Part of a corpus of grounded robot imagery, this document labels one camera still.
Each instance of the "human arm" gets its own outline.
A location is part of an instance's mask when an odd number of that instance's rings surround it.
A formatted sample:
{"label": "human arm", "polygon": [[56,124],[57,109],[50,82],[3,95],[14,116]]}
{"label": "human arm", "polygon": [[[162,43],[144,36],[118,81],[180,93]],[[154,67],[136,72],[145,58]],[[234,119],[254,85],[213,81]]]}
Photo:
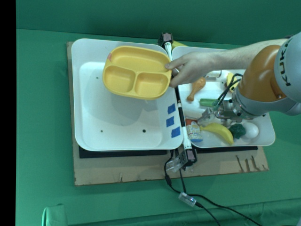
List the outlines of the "human arm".
{"label": "human arm", "polygon": [[215,52],[191,52],[166,64],[173,70],[170,87],[193,83],[213,70],[246,69],[253,58],[268,45],[282,45],[287,39],[267,40],[240,48]]}

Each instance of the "pink mark on plate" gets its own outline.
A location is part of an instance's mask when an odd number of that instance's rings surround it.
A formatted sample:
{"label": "pink mark on plate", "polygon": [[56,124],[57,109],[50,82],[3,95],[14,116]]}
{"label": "pink mark on plate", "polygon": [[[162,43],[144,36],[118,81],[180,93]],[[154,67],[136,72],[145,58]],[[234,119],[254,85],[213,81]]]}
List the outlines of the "pink mark on plate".
{"label": "pink mark on plate", "polygon": [[111,58],[112,58],[112,53],[109,53],[107,59],[111,61]]}

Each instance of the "white tray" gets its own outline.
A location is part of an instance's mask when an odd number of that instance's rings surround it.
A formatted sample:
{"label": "white tray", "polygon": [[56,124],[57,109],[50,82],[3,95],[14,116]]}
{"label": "white tray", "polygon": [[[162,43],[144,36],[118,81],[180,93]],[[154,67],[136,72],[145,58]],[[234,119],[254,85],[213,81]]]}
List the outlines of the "white tray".
{"label": "white tray", "polygon": [[[190,52],[214,52],[220,49],[212,49],[212,48],[197,48],[197,47],[176,47],[173,49],[172,56],[173,59],[177,59],[184,54]],[[201,98],[210,98],[217,99],[220,94],[224,91],[224,83],[226,82],[226,77],[229,72],[232,73],[240,73],[243,74],[244,70],[223,70],[222,74],[216,80],[208,80],[203,89],[201,89],[198,93],[195,94],[195,99],[193,102],[188,101],[186,98],[191,92],[191,84],[185,84],[179,86],[179,92],[181,96],[182,108],[184,115],[192,118],[201,117],[202,113],[205,111],[206,107],[200,106],[199,100]],[[231,98],[231,92],[229,92],[225,99]],[[264,117],[255,118],[249,122],[254,123],[259,129],[259,135],[254,139],[247,139],[241,137],[240,139],[234,139],[234,145],[232,146],[267,146],[271,145],[275,141],[275,132],[270,119],[269,114],[266,114]],[[224,147],[229,146],[225,142],[219,139],[213,133],[207,131],[201,131],[201,135],[203,141],[198,143],[193,143],[193,145],[201,148],[208,147]]]}
{"label": "white tray", "polygon": [[74,125],[77,143],[89,151],[175,149],[182,128],[174,89],[156,100],[123,97],[102,81],[108,54],[118,46],[166,53],[152,44],[80,39],[71,47]]}

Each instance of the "human hand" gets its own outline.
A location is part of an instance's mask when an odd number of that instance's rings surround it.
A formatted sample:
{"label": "human hand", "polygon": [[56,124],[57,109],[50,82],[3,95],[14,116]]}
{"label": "human hand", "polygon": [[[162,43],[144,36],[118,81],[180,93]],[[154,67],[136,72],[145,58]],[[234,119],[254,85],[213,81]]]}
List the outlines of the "human hand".
{"label": "human hand", "polygon": [[190,52],[165,65],[172,70],[173,78],[169,86],[193,83],[214,69],[214,53]]}

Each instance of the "green backdrop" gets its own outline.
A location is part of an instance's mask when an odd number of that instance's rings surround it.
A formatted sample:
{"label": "green backdrop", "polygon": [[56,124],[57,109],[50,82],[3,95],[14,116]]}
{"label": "green backdrop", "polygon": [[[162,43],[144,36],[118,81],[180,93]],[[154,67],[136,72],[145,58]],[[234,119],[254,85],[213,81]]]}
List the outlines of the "green backdrop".
{"label": "green backdrop", "polygon": [[301,30],[301,0],[16,0],[16,27],[245,45]]}

